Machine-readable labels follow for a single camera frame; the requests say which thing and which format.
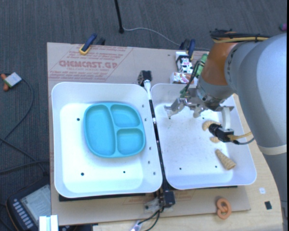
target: orange pretzel-shaped object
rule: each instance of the orange pretzel-shaped object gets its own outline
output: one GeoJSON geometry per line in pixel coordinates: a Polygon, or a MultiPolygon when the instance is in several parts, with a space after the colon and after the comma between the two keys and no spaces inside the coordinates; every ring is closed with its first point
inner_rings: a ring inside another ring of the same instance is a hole
{"type": "Polygon", "coordinates": [[[217,215],[221,219],[227,219],[231,214],[231,205],[229,201],[225,198],[220,198],[216,202],[217,206],[217,215]]]}

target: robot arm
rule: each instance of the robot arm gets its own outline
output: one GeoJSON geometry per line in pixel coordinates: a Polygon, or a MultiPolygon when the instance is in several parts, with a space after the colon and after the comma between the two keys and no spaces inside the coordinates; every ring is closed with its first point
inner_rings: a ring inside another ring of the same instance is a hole
{"type": "Polygon", "coordinates": [[[288,230],[286,71],[286,33],[260,41],[236,42],[229,37],[213,45],[196,88],[185,90],[171,107],[165,107],[169,117],[184,106],[194,110],[194,117],[198,117],[208,109],[231,110],[220,104],[233,93],[238,95],[244,117],[275,179],[285,231],[288,230]]]}

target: black electronic device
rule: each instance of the black electronic device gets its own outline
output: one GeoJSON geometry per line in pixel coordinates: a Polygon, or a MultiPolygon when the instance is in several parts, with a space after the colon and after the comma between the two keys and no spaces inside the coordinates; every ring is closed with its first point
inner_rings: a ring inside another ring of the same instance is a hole
{"type": "MultiPolygon", "coordinates": [[[[12,194],[6,201],[7,211],[18,231],[38,231],[39,217],[51,215],[50,178],[44,176],[32,185],[12,194]]],[[[62,226],[60,231],[73,231],[76,226],[62,226]]]]}

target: black pole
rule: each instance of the black pole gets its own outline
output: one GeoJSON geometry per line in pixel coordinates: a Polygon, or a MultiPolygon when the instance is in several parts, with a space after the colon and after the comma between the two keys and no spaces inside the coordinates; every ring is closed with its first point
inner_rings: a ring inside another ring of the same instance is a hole
{"type": "Polygon", "coordinates": [[[119,26],[120,26],[119,33],[124,33],[124,29],[123,29],[122,22],[121,22],[121,15],[120,15],[120,10],[119,10],[118,0],[115,0],[115,5],[116,5],[118,20],[119,20],[119,26]]]}

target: gray floor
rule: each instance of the gray floor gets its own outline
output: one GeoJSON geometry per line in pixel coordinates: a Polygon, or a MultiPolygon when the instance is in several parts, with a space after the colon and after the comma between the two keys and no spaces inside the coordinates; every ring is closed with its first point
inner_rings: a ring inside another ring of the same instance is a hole
{"type": "MultiPolygon", "coordinates": [[[[210,31],[216,28],[273,36],[283,33],[279,26],[287,23],[287,0],[118,2],[124,28],[145,27],[168,39],[144,29],[120,34],[114,0],[0,0],[0,74],[16,72],[25,80],[3,92],[0,78],[0,137],[14,145],[0,140],[0,171],[32,162],[15,147],[36,160],[49,160],[47,42],[84,43],[95,32],[112,46],[178,49],[185,39],[195,39],[196,48],[210,49],[210,31]]],[[[49,165],[42,165],[49,172],[49,165]]],[[[42,172],[30,165],[1,173],[0,202],[42,172]]],[[[12,227],[5,208],[0,218],[12,227]]]]}

